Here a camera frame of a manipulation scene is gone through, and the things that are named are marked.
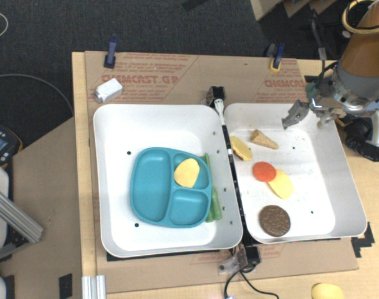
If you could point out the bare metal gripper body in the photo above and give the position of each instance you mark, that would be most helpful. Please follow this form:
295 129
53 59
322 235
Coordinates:
345 103

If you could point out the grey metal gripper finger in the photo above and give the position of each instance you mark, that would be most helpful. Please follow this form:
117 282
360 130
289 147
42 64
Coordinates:
297 112
325 118

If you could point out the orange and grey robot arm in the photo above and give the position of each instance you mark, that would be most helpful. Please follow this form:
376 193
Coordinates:
364 51

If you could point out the tan toy wafer cone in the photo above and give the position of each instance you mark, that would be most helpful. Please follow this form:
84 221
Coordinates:
262 140

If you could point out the white plastic tray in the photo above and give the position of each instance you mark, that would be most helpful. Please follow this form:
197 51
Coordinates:
314 179
158 123

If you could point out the orange round toy slice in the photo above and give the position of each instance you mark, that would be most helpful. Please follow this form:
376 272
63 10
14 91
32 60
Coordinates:
264 171

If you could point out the yellow toy pizza slice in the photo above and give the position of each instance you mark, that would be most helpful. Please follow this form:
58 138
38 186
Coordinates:
241 149

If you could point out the yellow oval toy slice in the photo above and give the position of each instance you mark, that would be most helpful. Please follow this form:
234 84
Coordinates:
283 187
186 173

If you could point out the thin black and white rod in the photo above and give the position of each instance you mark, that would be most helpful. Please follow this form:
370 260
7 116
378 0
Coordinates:
234 174

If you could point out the brown round biscuit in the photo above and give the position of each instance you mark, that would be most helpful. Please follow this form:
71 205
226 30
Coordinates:
274 220

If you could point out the brown cardboard board, red print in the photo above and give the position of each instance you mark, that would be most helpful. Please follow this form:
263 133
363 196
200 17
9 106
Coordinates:
183 73

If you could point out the green toy bean pod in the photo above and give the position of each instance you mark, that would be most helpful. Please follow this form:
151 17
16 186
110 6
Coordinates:
216 209

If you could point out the blue divided plate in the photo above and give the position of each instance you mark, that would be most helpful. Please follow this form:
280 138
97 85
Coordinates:
152 185

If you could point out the yellow rounded toy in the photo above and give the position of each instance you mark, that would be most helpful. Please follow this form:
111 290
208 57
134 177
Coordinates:
326 291

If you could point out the small white carton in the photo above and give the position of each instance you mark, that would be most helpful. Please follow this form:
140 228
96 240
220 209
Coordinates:
108 90

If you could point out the black cylinder on white bracket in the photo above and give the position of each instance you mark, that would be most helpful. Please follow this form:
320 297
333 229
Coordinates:
362 135

